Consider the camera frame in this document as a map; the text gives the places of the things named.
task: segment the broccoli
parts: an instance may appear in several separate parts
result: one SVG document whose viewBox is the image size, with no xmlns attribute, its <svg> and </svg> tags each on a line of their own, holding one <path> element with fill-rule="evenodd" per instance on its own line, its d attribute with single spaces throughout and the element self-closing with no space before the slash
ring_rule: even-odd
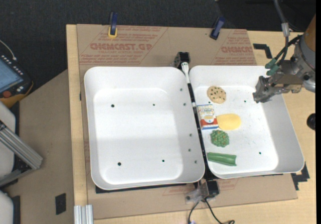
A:
<svg viewBox="0 0 321 224">
<path fill-rule="evenodd" d="M 226 147 L 229 143 L 229 136 L 222 130 L 214 130 L 211 133 L 212 144 L 219 147 Z"/>
</svg>

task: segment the cardboard sheet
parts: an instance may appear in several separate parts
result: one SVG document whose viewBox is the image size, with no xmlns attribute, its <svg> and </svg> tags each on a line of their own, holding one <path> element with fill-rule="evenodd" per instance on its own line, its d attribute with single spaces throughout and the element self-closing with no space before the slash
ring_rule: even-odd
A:
<svg viewBox="0 0 321 224">
<path fill-rule="evenodd" d="M 185 194 L 193 184 L 96 193 L 90 175 L 88 123 L 83 77 L 93 66 L 169 66 L 178 52 L 190 53 L 196 65 L 256 65 L 246 30 L 222 29 L 218 40 L 211 29 L 118 26 L 117 38 L 108 26 L 77 25 L 88 203 L 94 218 L 189 210 Z M 290 174 L 218 180 L 220 195 L 211 206 L 228 206 L 297 198 Z"/>
</svg>

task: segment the dark background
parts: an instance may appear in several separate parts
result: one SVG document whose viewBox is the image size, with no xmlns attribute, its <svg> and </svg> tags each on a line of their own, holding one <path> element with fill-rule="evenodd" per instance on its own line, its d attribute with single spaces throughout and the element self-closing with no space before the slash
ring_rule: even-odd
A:
<svg viewBox="0 0 321 224">
<path fill-rule="evenodd" d="M 251 0 L 0 0 L 0 39 L 39 88 L 67 68 L 66 24 L 106 24 L 118 12 L 120 25 L 210 28 L 218 16 L 225 28 L 280 31 L 273 4 Z M 282 4 L 298 30 L 316 12 L 315 1 Z M 0 44 L 0 52 L 7 54 Z"/>
</svg>

